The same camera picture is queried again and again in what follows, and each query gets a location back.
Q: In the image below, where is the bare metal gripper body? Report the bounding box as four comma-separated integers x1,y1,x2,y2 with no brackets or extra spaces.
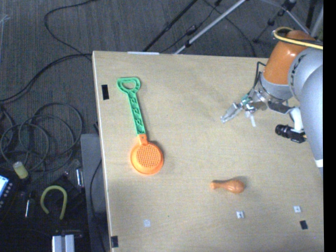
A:
239,87,269,113

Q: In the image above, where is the pale wood board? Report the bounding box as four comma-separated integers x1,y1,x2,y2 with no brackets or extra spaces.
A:
91,50,324,252

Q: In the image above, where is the orange toy chicken drumstick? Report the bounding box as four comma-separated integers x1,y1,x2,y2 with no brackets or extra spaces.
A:
209,178,246,195

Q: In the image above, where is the green and orange toy strainer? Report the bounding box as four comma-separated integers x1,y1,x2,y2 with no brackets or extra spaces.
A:
116,77,165,176

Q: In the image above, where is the black cylinder on white bracket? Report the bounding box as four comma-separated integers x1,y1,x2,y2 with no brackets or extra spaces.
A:
275,107,307,144

